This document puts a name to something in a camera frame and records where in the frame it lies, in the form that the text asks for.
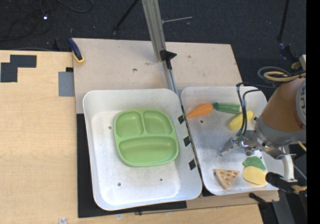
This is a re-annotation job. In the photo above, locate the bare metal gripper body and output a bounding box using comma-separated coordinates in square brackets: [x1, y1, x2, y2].
[233, 129, 274, 154]

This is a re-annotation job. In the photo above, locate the green toy leaf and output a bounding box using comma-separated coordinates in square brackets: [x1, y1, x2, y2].
[241, 156, 267, 172]

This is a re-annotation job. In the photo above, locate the white plastic tray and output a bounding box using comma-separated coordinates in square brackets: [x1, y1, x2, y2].
[180, 85, 286, 196]
[82, 88, 203, 212]

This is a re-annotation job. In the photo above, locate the pale wood board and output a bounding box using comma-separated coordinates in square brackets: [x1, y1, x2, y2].
[71, 37, 280, 216]

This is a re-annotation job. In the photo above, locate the yellow oval toy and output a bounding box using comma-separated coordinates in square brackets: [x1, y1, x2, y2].
[242, 165, 268, 186]

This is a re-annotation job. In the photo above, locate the black cylinder on white bracket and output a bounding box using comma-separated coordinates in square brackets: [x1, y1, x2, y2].
[264, 153, 307, 194]

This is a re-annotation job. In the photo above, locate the beige pizza slice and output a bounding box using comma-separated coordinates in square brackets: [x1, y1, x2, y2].
[213, 168, 241, 191]

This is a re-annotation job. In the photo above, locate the orange carrot with green top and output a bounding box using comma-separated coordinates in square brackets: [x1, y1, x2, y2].
[186, 102, 243, 119]

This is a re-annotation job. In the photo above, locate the green divided plate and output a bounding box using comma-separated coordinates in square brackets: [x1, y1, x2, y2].
[113, 109, 180, 168]

